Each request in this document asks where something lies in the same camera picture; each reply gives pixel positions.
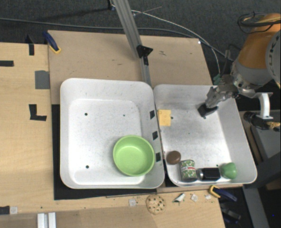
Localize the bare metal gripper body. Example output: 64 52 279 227
215 74 256 102

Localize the black cube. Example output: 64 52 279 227
197 103 219 119

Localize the white plastic tray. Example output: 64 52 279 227
59 77 165 190
153 84 258 188

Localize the yellow cheese slice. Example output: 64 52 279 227
157 109 172 127

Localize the green pepper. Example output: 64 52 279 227
220 162 238 180

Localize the brown round biscuit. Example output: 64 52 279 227
166 150 182 165

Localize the black can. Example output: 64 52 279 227
196 167 221 181

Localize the green and white can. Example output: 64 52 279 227
179 160 197 182

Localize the green bowl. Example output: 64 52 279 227
112 134 155 177

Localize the white and green packet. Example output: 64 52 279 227
173 193 186 203

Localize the chocolate chip cookie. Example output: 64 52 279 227
146 194 167 215

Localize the brown cardboard board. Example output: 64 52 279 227
47 29 243 200

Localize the black cylinder on white bracket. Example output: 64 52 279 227
244 92 281 132

